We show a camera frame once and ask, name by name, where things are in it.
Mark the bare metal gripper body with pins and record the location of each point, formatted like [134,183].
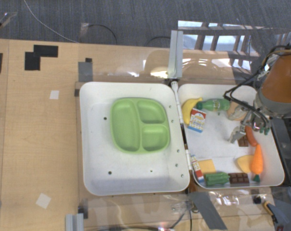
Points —
[255,119]

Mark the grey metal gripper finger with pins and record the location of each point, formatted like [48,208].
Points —
[234,135]
[241,134]

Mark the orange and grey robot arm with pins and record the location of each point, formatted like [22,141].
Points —
[282,80]

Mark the small brown chocolate bar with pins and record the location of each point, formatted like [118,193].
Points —
[243,142]

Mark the orange sausage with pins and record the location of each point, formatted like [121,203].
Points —
[251,136]

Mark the white plastic tray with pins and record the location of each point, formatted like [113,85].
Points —
[215,143]
[99,165]

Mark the tan bread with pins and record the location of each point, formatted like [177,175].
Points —
[233,112]

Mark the yellow cheese wedge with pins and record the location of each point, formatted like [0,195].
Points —
[244,163]

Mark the orange carrot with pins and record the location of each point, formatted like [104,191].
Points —
[257,162]

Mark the green plastic bottle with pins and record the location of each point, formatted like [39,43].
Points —
[215,105]

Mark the red and white carton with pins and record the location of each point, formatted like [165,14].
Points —
[197,120]

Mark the yellow cheese slice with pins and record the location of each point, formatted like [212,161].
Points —
[206,166]

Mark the large brown chocolate bar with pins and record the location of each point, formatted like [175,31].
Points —
[239,178]

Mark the green vegetable bundle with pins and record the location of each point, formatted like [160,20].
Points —
[216,179]

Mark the white carton with red base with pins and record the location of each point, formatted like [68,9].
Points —
[197,168]

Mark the yellow banana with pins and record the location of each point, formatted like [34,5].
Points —
[186,109]

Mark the green divided plate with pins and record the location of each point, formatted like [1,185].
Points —
[123,124]

